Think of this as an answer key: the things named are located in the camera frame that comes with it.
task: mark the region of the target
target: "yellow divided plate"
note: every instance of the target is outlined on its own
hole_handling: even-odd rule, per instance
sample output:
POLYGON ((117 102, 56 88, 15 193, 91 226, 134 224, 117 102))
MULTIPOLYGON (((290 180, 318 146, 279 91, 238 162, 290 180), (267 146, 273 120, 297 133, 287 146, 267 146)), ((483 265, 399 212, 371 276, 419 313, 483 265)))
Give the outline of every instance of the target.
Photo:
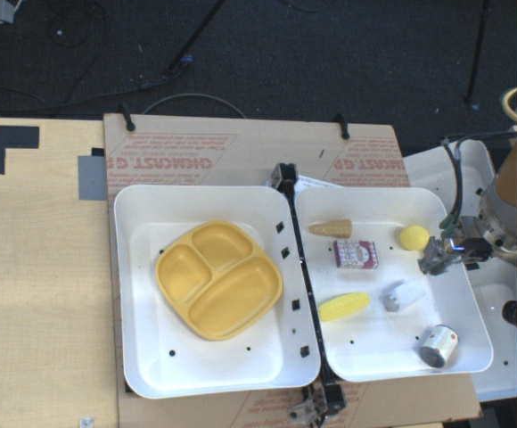
POLYGON ((214 220, 183 235, 155 265, 163 296, 199 336, 223 341, 259 320, 283 292, 280 271, 238 226, 214 220))

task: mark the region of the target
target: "dark carpet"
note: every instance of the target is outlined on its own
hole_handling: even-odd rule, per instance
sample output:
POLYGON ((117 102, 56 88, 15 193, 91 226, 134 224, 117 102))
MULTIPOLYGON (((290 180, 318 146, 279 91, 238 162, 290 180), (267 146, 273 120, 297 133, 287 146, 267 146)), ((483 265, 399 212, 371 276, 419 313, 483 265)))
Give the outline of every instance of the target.
MULTIPOLYGON (((169 71, 217 1, 25 0, 0 24, 0 116, 341 113, 392 125, 404 156, 513 124, 517 0, 225 0, 169 71)), ((506 142, 486 145, 498 167, 506 142)))

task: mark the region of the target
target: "silver can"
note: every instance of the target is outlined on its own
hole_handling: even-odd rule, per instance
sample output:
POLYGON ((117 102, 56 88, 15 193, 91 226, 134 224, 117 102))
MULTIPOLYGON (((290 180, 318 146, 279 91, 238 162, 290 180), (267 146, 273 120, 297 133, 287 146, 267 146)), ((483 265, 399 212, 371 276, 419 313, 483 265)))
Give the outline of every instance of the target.
POLYGON ((458 344, 458 334, 446 325, 437 325, 419 349, 421 360, 432 367, 443 367, 458 344))

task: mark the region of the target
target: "white tray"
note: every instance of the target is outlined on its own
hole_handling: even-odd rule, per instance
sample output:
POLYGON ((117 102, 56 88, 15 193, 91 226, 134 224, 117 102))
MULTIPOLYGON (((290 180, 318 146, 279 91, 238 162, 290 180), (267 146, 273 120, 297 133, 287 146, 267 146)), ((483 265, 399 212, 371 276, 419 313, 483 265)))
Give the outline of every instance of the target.
MULTIPOLYGON (((455 182, 447 182, 455 172, 442 147, 420 152, 403 159, 413 187, 435 193, 451 208, 455 200, 455 182)), ((490 154, 481 141, 468 140, 461 146, 463 170, 463 210, 465 216, 478 213, 478 188, 486 189, 495 175, 490 154)), ((490 259, 478 269, 467 271, 480 313, 492 342, 494 359, 482 373, 472 375, 472 383, 480 402, 517 398, 517 328, 502 317, 502 306, 517 300, 517 267, 501 260, 490 259)))
POLYGON ((316 379, 316 334, 290 209, 280 193, 264 186, 133 185, 119 193, 114 214, 124 374, 138 395, 161 399, 301 387, 316 379), (283 294, 247 330, 212 342, 167 304, 154 265, 161 249, 218 219, 239 226, 267 252, 283 276, 283 294))
POLYGON ((297 195, 308 272, 316 303, 346 292, 366 292, 370 304, 332 322, 322 322, 322 336, 330 368, 352 382, 377 381, 417 375, 476 373, 492 361, 492 346, 471 285, 461 264, 440 276, 419 269, 420 251, 398 245, 397 233, 416 224, 439 237, 446 216, 442 201, 422 188, 343 187, 306 188, 297 195), (379 267, 337 268, 333 238, 309 233, 313 223, 349 218, 351 239, 375 242, 379 267), (399 312, 383 306, 383 296, 410 278, 426 281, 426 294, 399 312), (435 325, 454 329, 459 343, 442 368, 431 368, 419 357, 419 348, 435 325))

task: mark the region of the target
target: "light wood surface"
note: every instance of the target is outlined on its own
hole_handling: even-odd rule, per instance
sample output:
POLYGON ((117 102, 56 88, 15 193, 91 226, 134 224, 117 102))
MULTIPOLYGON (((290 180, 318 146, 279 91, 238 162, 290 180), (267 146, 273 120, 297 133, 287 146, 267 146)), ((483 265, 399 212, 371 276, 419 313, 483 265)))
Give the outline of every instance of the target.
POLYGON ((0 175, 0 427, 118 424, 107 202, 78 199, 100 121, 39 125, 0 175))

